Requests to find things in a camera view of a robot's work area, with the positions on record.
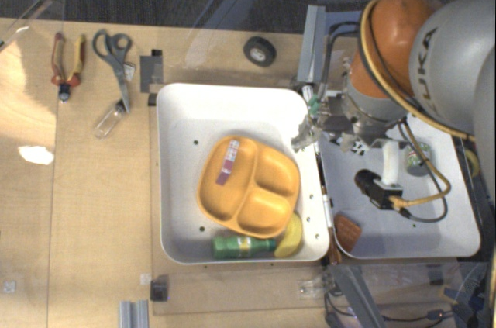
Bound clear plastic bottle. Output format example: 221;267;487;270
92;100;127;141

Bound red and yellow pliers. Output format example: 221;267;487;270
50;32;87;102

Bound thin black and white rod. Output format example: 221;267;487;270
314;147;342;265

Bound white plastic tray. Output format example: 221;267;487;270
317;111;482;261
155;81;331;265

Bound yellow banana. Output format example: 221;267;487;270
273;212;304;258

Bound brown biscuit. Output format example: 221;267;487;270
333;213;363;253

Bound white and purple packet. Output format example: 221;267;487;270
215;139;241;187

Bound black cylinder on white bracket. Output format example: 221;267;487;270
354;140;406;211

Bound grey scissors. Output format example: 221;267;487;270
91;28;133;114

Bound orange divided plate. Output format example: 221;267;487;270
196;135;302;238

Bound black tape roll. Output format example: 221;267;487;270
243;36;277;67

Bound green bottle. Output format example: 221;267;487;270
211;235;278;261

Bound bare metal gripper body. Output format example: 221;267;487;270
318;95;389;145

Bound green and white can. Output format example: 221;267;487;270
405;142;435;177

